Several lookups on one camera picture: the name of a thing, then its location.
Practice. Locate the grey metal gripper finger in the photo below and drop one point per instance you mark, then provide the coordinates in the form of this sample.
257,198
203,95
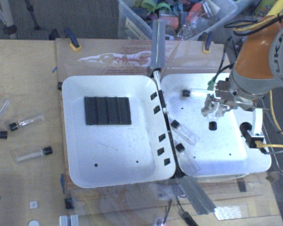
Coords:
222,109
208,108

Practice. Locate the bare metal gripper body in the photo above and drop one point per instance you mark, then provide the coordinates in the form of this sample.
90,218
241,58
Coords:
226,94

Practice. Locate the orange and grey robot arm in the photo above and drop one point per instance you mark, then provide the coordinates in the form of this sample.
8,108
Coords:
254,55

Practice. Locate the white plastic tray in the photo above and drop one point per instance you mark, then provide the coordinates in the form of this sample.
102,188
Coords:
113,149
221,147

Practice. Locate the black ribbed mat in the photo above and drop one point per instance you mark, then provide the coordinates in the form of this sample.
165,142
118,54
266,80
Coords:
107,110

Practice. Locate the clear plastic storage bin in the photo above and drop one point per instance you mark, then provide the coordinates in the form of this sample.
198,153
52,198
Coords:
141,25

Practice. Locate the black cylinder on white bracket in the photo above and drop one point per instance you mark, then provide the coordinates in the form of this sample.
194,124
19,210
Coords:
257,121

